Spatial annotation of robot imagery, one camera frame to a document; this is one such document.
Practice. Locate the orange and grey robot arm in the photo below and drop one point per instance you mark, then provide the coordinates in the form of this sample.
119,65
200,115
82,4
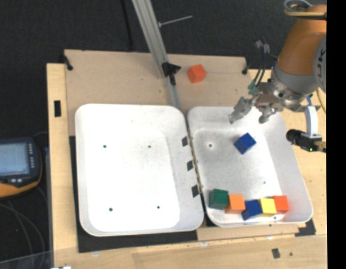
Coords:
300,46

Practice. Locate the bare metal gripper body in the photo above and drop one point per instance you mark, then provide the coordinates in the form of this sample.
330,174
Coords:
287,98

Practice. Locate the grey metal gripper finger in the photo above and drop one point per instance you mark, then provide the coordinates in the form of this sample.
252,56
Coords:
240,109
266,115

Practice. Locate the pale wooden board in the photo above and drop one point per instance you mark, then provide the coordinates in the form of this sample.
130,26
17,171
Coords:
116,77

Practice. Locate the white plastic tray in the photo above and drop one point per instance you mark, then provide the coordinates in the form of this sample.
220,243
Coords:
133,172
245,172

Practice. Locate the black cylinder on white bracket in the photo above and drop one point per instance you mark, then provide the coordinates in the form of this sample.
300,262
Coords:
301,139

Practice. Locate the yellow cube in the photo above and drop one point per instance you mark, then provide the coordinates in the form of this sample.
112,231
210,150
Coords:
268,206

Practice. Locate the green cube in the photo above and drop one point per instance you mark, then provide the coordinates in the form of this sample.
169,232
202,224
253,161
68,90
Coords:
218,199

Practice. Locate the blue cube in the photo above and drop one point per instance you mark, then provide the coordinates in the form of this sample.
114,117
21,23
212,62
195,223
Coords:
252,209
244,143

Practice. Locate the orange cube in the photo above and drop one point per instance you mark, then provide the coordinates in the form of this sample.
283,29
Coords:
281,204
235,203
196,73

